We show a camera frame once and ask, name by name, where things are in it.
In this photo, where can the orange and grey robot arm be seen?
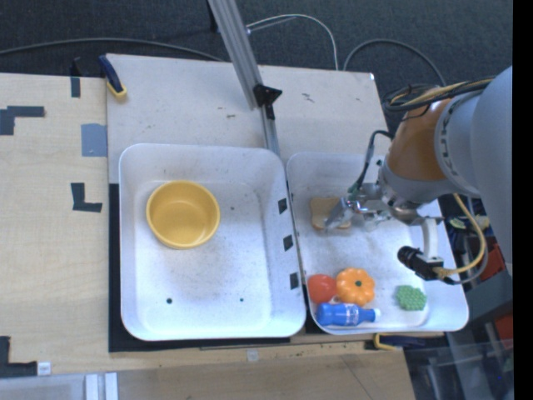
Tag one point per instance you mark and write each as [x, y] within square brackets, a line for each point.
[474, 140]

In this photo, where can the yellow bowl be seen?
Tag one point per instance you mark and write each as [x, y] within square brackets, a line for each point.
[183, 215]

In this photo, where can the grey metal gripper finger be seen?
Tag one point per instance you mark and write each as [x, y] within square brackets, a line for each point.
[338, 215]
[363, 219]

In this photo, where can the black cylinder on white bracket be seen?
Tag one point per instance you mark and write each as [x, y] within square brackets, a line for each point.
[418, 261]

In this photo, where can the pale flat board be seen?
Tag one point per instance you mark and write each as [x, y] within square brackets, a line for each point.
[187, 98]

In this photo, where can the white plastic tray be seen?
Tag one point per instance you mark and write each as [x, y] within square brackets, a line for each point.
[358, 248]
[216, 273]

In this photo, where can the orange pumpkin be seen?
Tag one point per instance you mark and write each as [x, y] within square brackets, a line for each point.
[355, 286]

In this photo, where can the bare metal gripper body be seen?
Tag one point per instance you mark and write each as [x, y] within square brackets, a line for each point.
[381, 204]

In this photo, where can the blue bottle with white cap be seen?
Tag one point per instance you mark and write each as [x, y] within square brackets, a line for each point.
[341, 314]

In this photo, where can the red tomato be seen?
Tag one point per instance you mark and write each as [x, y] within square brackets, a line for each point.
[321, 288]

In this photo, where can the brown bread slice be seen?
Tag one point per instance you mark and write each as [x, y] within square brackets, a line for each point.
[320, 213]

